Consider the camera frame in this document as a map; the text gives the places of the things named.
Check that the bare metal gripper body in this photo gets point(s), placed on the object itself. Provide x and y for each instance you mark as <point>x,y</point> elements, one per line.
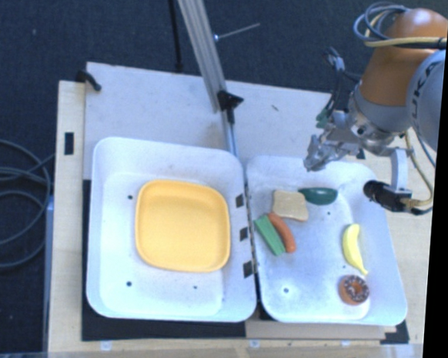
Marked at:
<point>360,137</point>

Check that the pale wood board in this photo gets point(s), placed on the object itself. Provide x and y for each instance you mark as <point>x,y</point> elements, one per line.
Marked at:
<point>65,239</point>

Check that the yellow banana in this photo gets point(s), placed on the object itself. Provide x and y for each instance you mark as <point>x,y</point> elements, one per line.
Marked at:
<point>352,244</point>

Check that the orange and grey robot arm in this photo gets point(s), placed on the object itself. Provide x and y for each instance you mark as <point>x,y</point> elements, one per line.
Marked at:
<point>394,72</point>

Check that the white plastic tray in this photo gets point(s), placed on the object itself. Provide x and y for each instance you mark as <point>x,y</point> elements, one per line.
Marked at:
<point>161,293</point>
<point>310,266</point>

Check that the beige bread slice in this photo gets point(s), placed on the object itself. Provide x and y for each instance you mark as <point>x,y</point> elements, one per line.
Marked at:
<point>290,205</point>

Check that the dark green toy vegetable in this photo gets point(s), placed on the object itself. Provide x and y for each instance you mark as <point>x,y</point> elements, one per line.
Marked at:
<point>319,196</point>

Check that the brown doughnut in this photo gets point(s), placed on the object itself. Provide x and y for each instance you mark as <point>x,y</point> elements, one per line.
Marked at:
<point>344,294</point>

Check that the orange sausage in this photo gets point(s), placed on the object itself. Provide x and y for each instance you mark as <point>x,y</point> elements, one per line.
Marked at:
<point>283,231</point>

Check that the yellow plate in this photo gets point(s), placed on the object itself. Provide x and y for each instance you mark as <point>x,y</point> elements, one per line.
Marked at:
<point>183,225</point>

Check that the black cylinder on white bracket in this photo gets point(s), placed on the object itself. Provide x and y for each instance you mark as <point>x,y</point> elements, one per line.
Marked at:
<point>390,197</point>

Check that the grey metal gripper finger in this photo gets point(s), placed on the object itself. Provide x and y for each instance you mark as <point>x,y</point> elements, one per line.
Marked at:
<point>310,156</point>
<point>326,157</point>

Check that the light green toy stick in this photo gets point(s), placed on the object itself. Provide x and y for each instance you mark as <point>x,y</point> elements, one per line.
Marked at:
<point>269,234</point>

